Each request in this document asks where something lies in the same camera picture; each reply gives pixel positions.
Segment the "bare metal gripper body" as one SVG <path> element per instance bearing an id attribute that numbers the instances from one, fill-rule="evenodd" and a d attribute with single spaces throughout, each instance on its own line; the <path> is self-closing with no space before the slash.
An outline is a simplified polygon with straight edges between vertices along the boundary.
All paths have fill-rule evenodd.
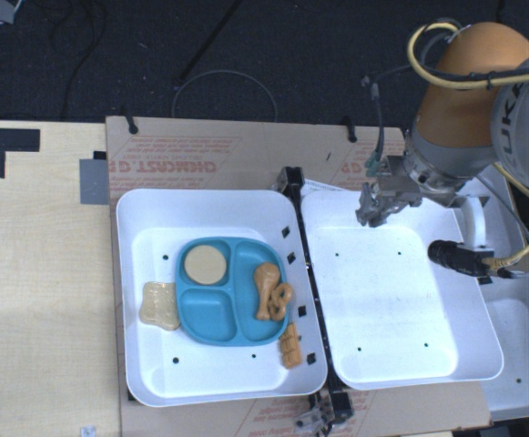
<path id="1" fill-rule="evenodd" d="M 410 159 L 389 155 L 377 169 L 371 203 L 374 208 L 418 207 L 427 198 L 445 208 L 459 208 L 468 199 L 458 193 L 463 185 L 420 160 L 414 166 Z"/>

